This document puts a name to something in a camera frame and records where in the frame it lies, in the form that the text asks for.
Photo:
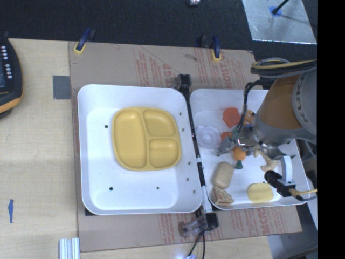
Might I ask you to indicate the thin black and white rod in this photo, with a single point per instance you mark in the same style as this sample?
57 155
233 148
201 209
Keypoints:
200 169

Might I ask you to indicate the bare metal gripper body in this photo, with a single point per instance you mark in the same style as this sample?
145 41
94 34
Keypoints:
249 138

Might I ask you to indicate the yellow biscuit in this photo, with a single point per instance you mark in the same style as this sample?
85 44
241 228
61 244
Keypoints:
260 192

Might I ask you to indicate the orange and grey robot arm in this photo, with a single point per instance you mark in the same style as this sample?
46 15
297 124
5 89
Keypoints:
283 109

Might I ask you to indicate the orange carrot with green top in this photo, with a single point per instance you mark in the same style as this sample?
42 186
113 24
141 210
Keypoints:
239 153

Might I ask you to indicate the black cylinder on white bracket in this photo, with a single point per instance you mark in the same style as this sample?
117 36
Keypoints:
279 183

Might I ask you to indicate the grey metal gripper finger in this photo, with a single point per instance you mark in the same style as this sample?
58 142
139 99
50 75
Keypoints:
222 149
229 142

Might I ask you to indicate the yellow divided plate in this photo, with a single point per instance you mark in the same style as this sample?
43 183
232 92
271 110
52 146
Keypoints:
129 139

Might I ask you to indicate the small striped can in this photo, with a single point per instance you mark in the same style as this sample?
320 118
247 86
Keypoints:
193 0

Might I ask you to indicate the tan bread roll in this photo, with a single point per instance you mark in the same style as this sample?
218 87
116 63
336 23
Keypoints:
223 174

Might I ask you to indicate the pizza slice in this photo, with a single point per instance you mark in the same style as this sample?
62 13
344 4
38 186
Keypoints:
221 196

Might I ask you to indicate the white plastic tray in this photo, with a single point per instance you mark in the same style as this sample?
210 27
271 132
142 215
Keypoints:
242 182
134 193

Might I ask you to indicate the orange and yellow toy fruit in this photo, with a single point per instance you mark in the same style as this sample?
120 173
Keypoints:
249 115

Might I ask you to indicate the red-orange toy food piece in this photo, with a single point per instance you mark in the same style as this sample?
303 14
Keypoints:
231 116

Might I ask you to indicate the brown cardboard board red print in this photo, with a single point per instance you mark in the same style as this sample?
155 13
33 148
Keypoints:
121 61

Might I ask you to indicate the beige knobbly toy root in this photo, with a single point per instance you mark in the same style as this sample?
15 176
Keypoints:
267 163

